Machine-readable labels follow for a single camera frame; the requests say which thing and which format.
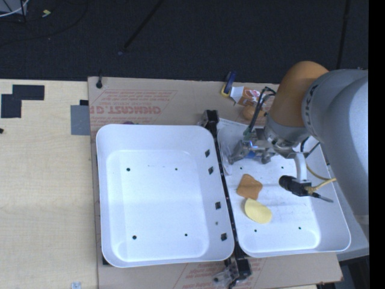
cardboard sheet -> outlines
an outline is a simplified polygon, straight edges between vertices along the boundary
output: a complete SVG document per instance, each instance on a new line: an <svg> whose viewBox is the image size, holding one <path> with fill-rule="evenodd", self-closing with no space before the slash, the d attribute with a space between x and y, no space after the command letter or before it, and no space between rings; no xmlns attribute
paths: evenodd
<svg viewBox="0 0 385 289"><path fill-rule="evenodd" d="M218 110L221 118L248 124L243 106L221 96L223 82L177 81L166 79L88 78L91 153L95 198L97 265L100 289L130 288L218 288L212 275L222 271L223 262L167 264L120 269L103 264L100 243L99 184L95 136L100 127L111 123L195 125L205 110ZM234 82L261 91L277 85ZM259 117L257 125L264 124ZM235 288L282 288L342 280L335 253L249 258L253 274Z"/></svg>

wooden table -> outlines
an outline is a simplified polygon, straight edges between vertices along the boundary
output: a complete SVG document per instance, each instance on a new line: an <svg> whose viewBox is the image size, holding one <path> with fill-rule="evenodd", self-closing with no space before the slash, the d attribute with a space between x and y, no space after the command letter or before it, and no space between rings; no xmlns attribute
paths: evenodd
<svg viewBox="0 0 385 289"><path fill-rule="evenodd" d="M45 99L0 119L0 288L97 288L90 136L70 123L87 82L0 79L0 94L13 84L44 85Z"/></svg>

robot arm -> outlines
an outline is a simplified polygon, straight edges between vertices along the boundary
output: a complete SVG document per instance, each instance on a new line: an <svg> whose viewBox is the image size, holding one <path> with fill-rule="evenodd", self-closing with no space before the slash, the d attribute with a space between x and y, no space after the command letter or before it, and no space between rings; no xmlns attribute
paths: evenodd
<svg viewBox="0 0 385 289"><path fill-rule="evenodd" d="M304 157L293 147L310 135L322 144L337 182L368 237L367 70L329 72L311 61L295 64L279 85L264 128L248 127L230 161L249 151L260 155L262 163L277 154L293 158L298 177L282 176L280 185L298 196L307 196L301 192L308 187L306 174L299 170Z"/></svg>

dark floor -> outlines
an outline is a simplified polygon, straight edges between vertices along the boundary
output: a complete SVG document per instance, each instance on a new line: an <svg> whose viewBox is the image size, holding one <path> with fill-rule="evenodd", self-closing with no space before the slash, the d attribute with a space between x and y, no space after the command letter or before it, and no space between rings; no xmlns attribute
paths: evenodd
<svg viewBox="0 0 385 289"><path fill-rule="evenodd" d="M0 17L0 78L278 83L296 62L368 68L369 0L30 0ZM43 11L50 15L42 17Z"/></svg>

black tape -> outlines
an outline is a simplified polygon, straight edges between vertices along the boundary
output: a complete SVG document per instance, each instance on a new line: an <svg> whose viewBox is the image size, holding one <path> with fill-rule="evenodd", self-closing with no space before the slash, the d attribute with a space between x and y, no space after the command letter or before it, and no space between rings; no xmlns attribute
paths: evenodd
<svg viewBox="0 0 385 289"><path fill-rule="evenodd" d="M12 94L1 95L1 117L21 118L22 101L20 99L15 99Z"/></svg>
<svg viewBox="0 0 385 289"><path fill-rule="evenodd" d="M13 85L13 97L15 99L29 99L35 101L44 101L44 86L43 85Z"/></svg>
<svg viewBox="0 0 385 289"><path fill-rule="evenodd" d="M79 101L80 106L88 106L88 100L87 99L81 99Z"/></svg>
<svg viewBox="0 0 385 289"><path fill-rule="evenodd" d="M43 85L17 85L12 86L12 94L1 95L1 117L21 118L22 100L43 101Z"/></svg>

